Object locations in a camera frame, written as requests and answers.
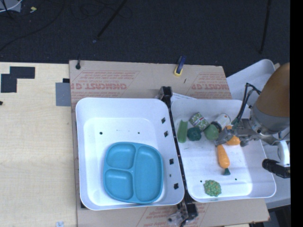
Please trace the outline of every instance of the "blue plate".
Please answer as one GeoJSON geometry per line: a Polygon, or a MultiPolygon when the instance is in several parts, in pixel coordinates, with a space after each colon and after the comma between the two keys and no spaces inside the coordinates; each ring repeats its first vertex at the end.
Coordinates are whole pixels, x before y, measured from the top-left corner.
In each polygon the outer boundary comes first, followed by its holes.
{"type": "Polygon", "coordinates": [[[149,145],[118,142],[105,154],[103,167],[105,191],[114,199],[151,203],[163,188],[163,160],[159,151],[149,145]]]}

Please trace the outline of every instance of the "light wood surface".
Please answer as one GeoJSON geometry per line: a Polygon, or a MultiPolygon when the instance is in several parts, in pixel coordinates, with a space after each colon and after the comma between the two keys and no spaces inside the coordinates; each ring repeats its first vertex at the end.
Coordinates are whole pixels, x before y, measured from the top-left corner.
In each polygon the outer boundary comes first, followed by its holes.
{"type": "MultiPolygon", "coordinates": [[[[0,63],[0,74],[10,66],[0,63]]],[[[68,64],[22,63],[35,79],[18,79],[16,93],[0,93],[0,225],[77,225],[71,107],[56,106],[55,84],[68,64]]]]}

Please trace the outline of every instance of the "patterned can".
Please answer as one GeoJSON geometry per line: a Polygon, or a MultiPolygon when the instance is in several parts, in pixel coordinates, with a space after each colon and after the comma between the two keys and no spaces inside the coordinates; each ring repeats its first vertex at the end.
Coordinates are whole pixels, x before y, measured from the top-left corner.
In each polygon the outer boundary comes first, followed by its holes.
{"type": "Polygon", "coordinates": [[[189,122],[194,127],[199,127],[200,131],[202,132],[204,129],[207,128],[209,125],[209,122],[201,115],[201,113],[195,113],[193,116],[191,116],[189,122]]]}

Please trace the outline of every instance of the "white cable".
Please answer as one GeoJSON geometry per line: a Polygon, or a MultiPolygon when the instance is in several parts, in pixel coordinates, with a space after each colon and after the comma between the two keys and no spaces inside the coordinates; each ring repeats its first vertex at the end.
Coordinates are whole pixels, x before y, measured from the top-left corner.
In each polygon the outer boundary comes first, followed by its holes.
{"type": "Polygon", "coordinates": [[[10,7],[10,8],[8,8],[7,10],[10,10],[10,9],[13,9],[14,7],[16,7],[16,6],[18,6],[18,4],[20,3],[20,2],[22,2],[23,0],[20,0],[19,2],[17,2],[13,7],[10,7]]]}

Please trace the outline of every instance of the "black pole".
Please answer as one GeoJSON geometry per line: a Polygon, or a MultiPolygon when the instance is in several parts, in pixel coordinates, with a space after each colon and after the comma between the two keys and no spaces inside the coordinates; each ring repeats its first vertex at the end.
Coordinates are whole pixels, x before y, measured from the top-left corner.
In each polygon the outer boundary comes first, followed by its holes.
{"type": "Polygon", "coordinates": [[[125,5],[125,3],[127,2],[127,0],[123,0],[123,2],[120,4],[120,6],[118,7],[118,9],[114,12],[114,14],[112,15],[112,17],[108,20],[108,22],[103,26],[103,28],[101,29],[101,31],[99,32],[99,34],[97,35],[97,38],[94,40],[94,42],[96,42],[97,40],[99,40],[100,36],[103,34],[103,32],[106,30],[106,28],[109,26],[109,24],[114,20],[114,18],[117,16],[117,14],[120,12],[121,8],[125,5]]]}
{"type": "Polygon", "coordinates": [[[269,18],[269,12],[270,12],[270,5],[271,5],[271,0],[268,0],[267,1],[267,12],[266,12],[266,18],[265,18],[265,24],[264,24],[264,30],[263,30],[263,38],[262,38],[261,48],[259,50],[260,54],[262,54],[262,52],[263,52],[263,47],[264,47],[264,43],[265,43],[267,26],[268,26],[268,18],[269,18]]]}

